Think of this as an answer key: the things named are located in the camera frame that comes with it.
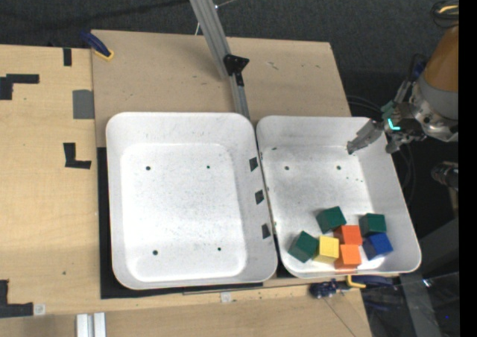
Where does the yellow cube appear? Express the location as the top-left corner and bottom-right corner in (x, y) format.
(312, 235), (341, 265)

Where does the orange cube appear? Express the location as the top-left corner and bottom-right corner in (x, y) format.
(334, 244), (363, 270)
(332, 224), (364, 247)

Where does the black cylinder on white bracket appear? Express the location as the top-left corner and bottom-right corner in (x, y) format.
(431, 161), (460, 192)

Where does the brown cardboard board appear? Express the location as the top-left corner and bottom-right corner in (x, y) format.
(90, 28), (373, 337)

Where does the green cube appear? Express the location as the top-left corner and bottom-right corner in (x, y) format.
(287, 230), (320, 264)
(358, 212), (388, 238)
(315, 205), (347, 234)

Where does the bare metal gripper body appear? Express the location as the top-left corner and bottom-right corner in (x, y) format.
(382, 103), (460, 147)

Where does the white plastic tray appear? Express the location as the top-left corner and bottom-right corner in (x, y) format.
(255, 115), (423, 280)
(105, 111), (279, 291)

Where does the blue cube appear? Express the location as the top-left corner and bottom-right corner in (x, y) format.
(361, 232), (394, 261)

